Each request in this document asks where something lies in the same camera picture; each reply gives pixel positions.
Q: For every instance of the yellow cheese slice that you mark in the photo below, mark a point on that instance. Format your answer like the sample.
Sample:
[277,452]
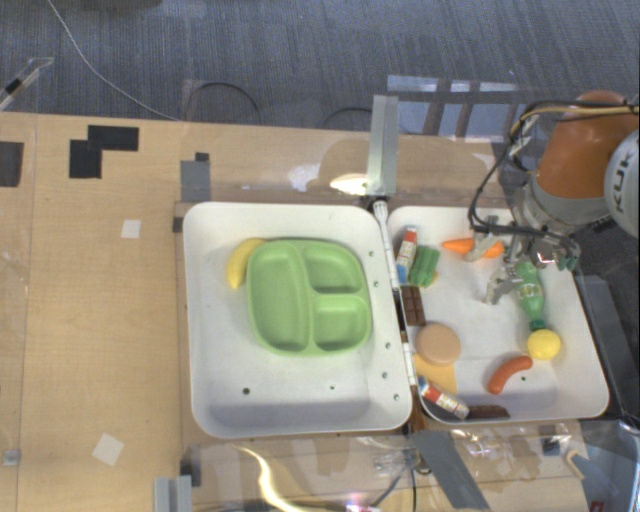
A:
[440,380]

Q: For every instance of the brown chocolate bar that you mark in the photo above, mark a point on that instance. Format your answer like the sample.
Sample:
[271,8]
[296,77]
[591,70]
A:
[489,412]
[413,306]

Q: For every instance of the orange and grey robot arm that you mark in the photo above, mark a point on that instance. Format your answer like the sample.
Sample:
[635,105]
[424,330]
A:
[575,155]

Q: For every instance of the yellow banana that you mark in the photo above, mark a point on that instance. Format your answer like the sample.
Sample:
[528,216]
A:
[236,267]

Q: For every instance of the red white blue small carton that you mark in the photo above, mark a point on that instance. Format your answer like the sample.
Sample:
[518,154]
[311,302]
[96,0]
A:
[406,252]
[442,399]

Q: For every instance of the yellow lemon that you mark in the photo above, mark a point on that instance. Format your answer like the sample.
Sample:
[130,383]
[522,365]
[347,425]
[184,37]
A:
[543,344]

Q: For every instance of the orange carrot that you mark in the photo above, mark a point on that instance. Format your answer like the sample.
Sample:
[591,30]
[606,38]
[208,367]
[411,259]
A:
[496,250]
[457,245]

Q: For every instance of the white plastic tray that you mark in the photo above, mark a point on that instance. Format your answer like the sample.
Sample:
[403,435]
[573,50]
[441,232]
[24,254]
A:
[480,310]
[220,370]

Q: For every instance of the green divided plate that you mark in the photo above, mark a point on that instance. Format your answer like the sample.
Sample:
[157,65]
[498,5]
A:
[280,300]

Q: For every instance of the tan round biscuit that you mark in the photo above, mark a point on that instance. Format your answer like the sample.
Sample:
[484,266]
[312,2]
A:
[438,344]

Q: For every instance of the green plastic bottle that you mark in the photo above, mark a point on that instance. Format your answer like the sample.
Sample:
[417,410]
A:
[531,297]

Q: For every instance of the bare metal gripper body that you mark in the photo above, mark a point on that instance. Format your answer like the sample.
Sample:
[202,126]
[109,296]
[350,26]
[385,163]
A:
[542,247]

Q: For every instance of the orange sausage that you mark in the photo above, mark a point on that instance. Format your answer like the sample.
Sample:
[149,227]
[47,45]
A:
[507,375]

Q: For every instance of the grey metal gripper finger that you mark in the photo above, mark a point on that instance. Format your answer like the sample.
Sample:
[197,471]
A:
[492,292]
[511,282]

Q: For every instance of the green ridged toy vegetable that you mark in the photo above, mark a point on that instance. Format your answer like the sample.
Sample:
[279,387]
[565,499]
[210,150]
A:
[424,266]

